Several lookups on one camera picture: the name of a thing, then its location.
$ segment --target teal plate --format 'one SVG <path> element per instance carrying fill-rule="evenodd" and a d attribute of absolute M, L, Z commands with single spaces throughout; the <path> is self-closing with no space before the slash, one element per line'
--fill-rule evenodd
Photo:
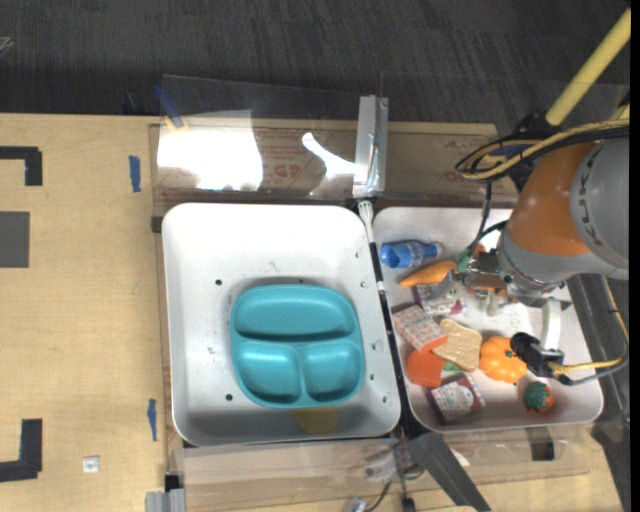
<path fill-rule="evenodd" d="M 338 405 L 364 376 L 358 317 L 322 286 L 251 288 L 231 310 L 231 357 L 244 394 L 278 409 Z"/>

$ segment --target toy bread slice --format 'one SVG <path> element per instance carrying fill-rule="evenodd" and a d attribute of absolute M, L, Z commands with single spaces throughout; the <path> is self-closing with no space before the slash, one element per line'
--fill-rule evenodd
<path fill-rule="evenodd" d="M 448 318 L 440 322 L 440 328 L 449 337 L 446 343 L 434 348 L 432 352 L 438 357 L 458 365 L 466 372 L 475 370 L 480 364 L 482 335 L 478 331 L 462 327 Z"/>

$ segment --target water bottle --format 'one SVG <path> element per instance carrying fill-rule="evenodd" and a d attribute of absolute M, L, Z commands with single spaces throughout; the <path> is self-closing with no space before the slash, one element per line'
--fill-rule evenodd
<path fill-rule="evenodd" d="M 382 244 L 380 262 L 391 268 L 417 267 L 441 254 L 442 245 L 438 242 L 423 244 L 422 242 L 409 241 Z"/>

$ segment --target black tape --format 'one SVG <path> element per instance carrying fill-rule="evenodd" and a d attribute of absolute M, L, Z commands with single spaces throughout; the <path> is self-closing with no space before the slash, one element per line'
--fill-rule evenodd
<path fill-rule="evenodd" d="M 24 160 L 25 186 L 42 186 L 42 152 L 37 147 L 0 146 L 0 160 Z"/>
<path fill-rule="evenodd" d="M 29 267 L 29 212 L 0 211 L 0 268 Z"/>
<path fill-rule="evenodd" d="M 0 462 L 0 482 L 38 478 L 42 471 L 42 420 L 22 420 L 20 456 L 12 462 Z"/>

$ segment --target small box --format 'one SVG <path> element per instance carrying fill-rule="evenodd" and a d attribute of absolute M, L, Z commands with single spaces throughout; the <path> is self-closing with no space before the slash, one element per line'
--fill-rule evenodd
<path fill-rule="evenodd" d="M 393 325 L 419 351 L 431 350 L 447 341 L 447 333 L 419 306 L 394 313 Z"/>
<path fill-rule="evenodd" d="M 427 400 L 443 425 L 487 405 L 471 375 L 430 389 Z"/>
<path fill-rule="evenodd" d="M 461 297 L 441 297 L 429 299 L 438 288 L 437 284 L 419 284 L 413 287 L 412 293 L 416 304 L 429 316 L 449 316 L 462 313 L 467 307 Z"/>

